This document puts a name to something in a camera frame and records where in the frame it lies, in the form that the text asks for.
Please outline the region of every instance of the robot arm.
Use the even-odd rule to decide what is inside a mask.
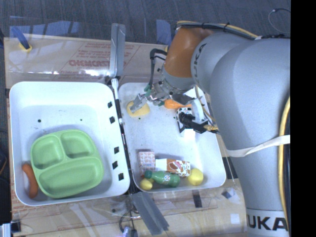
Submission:
[[[180,26],[159,82],[143,98],[156,104],[171,98],[185,105],[192,99],[184,93],[195,85],[209,94],[216,125],[242,186],[248,236],[289,236],[290,211],[279,188],[279,151],[284,145],[259,147],[245,157],[235,153],[284,135],[280,124],[289,106],[290,39],[258,38],[224,25]]]

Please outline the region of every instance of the white tray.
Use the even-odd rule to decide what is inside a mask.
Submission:
[[[15,192],[26,205],[47,205],[119,196],[130,179],[113,93],[97,82],[19,82],[10,91],[12,155]],[[73,197],[53,199],[42,192],[28,197],[29,182],[22,164],[39,137],[65,129],[80,129],[95,142],[104,165],[102,182]],[[118,166],[113,169],[112,163]]]
[[[226,172],[215,134],[199,134],[191,129],[180,134],[175,118],[176,111],[154,106],[151,102],[148,102],[150,112],[145,116],[131,117],[127,113],[127,104],[138,93],[144,92],[146,85],[147,83],[130,82],[123,84],[118,91],[133,178],[138,188],[141,189],[142,180],[137,160],[138,151],[154,151],[156,158],[189,161],[191,168],[198,168],[204,174],[204,180],[199,186],[190,185],[183,179],[177,188],[159,186],[148,192],[183,191],[223,185]]]

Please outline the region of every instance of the green plate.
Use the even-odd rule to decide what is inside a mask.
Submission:
[[[104,176],[93,140],[77,129],[38,138],[31,147],[31,164],[40,189],[51,198],[65,198],[92,189]]]

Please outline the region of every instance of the hole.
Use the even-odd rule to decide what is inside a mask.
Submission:
[[[124,179],[124,174],[123,174],[123,173],[118,174],[118,180],[120,181],[120,180],[122,180],[122,179]]]
[[[111,122],[111,124],[115,122],[115,118],[113,116],[110,117],[110,122]]]
[[[118,161],[116,160],[115,162],[112,163],[112,168],[115,169],[118,166]]]

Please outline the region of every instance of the bottle cap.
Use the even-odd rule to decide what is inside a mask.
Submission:
[[[145,178],[151,178],[152,175],[153,175],[153,173],[150,170],[145,171],[145,174],[144,174]]]

